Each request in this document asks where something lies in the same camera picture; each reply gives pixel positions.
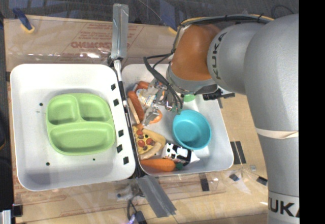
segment toy pizza slice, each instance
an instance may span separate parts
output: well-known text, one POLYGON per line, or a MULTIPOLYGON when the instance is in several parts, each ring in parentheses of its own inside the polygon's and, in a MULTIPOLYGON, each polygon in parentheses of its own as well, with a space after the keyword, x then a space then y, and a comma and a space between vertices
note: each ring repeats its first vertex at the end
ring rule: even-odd
POLYGON ((154 156, 166 144, 166 139, 154 131, 133 126, 133 133, 140 160, 154 156))

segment white container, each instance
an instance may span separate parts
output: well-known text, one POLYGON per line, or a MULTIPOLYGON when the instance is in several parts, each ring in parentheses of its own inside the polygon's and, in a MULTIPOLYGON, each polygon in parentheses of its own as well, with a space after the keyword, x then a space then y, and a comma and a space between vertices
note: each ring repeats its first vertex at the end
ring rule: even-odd
POLYGON ((133 174, 135 158, 116 74, 111 68, 23 64, 12 70, 10 81, 21 185, 29 190, 47 190, 123 180, 133 174), (64 155, 53 149, 47 134, 46 107, 54 96, 65 93, 92 93, 108 102, 116 132, 111 148, 90 155, 64 155))
MULTIPOLYGON (((155 69, 165 76, 167 67, 168 65, 157 65, 155 69)), ((126 66, 122 70, 122 79, 127 93, 141 80, 151 82, 153 76, 146 69, 145 65, 132 64, 126 66)), ((209 145, 203 149, 194 151, 195 155, 200 158, 200 160, 183 167, 181 171, 160 172, 152 168, 143 167, 144 172, 148 175, 161 176, 213 172, 230 168, 234 162, 234 154, 218 101, 205 101, 202 95, 198 95, 195 100, 184 103, 183 109, 192 109, 200 112, 211 125, 212 138, 209 145)), ((168 112, 164 107, 161 107, 160 110, 162 112, 161 121, 150 124, 146 128, 163 135, 167 142, 175 143, 172 136, 172 125, 176 114, 168 112)))

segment blue bowl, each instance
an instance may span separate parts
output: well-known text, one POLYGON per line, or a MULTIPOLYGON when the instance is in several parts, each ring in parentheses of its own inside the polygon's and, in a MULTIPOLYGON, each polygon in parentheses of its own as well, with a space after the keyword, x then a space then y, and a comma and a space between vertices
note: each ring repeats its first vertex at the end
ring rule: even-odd
POLYGON ((184 148, 202 149, 211 141, 211 126, 201 113, 194 110, 183 110, 174 118, 173 137, 184 148))

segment green divided plate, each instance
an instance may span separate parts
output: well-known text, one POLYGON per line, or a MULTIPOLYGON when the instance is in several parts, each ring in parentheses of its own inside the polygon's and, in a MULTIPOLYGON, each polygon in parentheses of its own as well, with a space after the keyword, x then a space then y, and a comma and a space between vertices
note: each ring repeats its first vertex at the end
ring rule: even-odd
POLYGON ((94 94, 55 96, 46 108, 46 126, 53 148, 66 155, 102 152, 115 142, 111 109, 94 94))

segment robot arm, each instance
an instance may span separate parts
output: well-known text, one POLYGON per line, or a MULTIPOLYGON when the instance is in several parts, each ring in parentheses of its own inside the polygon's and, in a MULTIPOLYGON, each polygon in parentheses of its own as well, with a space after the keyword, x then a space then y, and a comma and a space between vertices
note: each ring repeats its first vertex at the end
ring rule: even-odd
POLYGON ((247 95, 267 167, 268 224, 300 223, 299 17, 255 21, 221 31, 189 22, 176 37, 167 82, 182 95, 207 86, 247 95))

